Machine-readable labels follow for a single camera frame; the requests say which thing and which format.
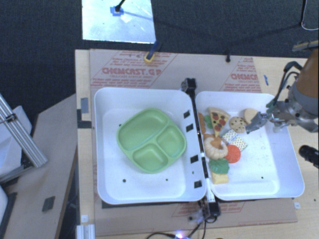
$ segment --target black carpet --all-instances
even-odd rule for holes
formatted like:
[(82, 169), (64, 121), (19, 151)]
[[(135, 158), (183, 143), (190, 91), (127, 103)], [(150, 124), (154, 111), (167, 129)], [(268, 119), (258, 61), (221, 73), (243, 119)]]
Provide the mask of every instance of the black carpet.
[[(151, 1), (163, 52), (308, 57), (292, 46), (318, 39), (299, 26), (303, 0)], [(308, 0), (306, 27), (318, 27), (318, 7)], [(75, 49), (151, 47), (84, 41), (81, 24), (81, 0), (0, 0), (0, 93), (12, 108), (34, 120), (75, 93)]]

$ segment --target green plate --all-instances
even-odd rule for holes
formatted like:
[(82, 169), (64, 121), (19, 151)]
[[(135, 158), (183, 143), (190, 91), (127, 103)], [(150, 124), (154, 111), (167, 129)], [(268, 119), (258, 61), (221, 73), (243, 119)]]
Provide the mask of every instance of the green plate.
[(186, 139), (176, 124), (161, 110), (148, 108), (123, 123), (117, 142), (125, 155), (142, 171), (158, 173), (186, 149)]

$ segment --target pizza slice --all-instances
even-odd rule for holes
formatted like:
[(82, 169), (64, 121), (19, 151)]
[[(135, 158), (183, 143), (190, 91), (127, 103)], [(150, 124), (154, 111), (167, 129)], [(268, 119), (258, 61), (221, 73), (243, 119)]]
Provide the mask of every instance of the pizza slice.
[(219, 136), (220, 131), (226, 125), (226, 122), (230, 118), (230, 115), (218, 108), (210, 107), (208, 108), (211, 124), (215, 131), (216, 137)]

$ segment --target toy donut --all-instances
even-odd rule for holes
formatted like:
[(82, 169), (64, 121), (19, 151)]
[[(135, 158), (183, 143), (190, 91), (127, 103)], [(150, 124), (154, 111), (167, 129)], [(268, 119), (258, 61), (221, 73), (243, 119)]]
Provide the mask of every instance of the toy donut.
[(221, 141), (221, 149), (214, 147), (211, 142), (214, 141), (214, 138), (208, 137), (204, 140), (204, 150), (206, 153), (206, 156), (217, 160), (220, 158), (224, 158), (228, 154), (228, 148), (227, 145)]

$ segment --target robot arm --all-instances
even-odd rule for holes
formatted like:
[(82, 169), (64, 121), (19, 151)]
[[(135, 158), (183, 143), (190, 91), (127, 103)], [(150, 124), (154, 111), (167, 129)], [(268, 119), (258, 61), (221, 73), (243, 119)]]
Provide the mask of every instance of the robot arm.
[[(292, 67), (299, 69), (300, 73), (288, 73)], [(289, 87), (288, 98), (278, 101), (281, 90), (292, 74), (296, 75), (296, 81)], [(274, 124), (275, 131), (284, 126), (299, 125), (309, 132), (318, 132), (318, 125), (314, 121), (318, 118), (318, 81), (318, 49), (312, 52), (303, 68), (295, 61), (288, 63), (277, 95), (266, 105), (266, 113), (258, 112), (251, 124), (246, 126), (247, 133), (261, 128), (268, 121)]]

